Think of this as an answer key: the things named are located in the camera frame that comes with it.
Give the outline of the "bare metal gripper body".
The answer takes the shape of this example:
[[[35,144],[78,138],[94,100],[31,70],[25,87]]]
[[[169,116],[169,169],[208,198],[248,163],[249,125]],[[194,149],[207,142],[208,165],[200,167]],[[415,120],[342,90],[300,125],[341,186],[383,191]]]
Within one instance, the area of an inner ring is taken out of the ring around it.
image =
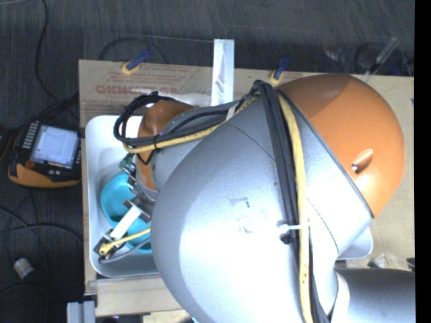
[[[146,193],[141,191],[134,177],[129,176],[127,178],[127,186],[129,187],[129,190],[134,194],[134,197],[132,199],[125,199],[123,205],[128,209],[137,209],[140,212],[139,217],[141,220],[151,221],[155,201],[148,197]]]

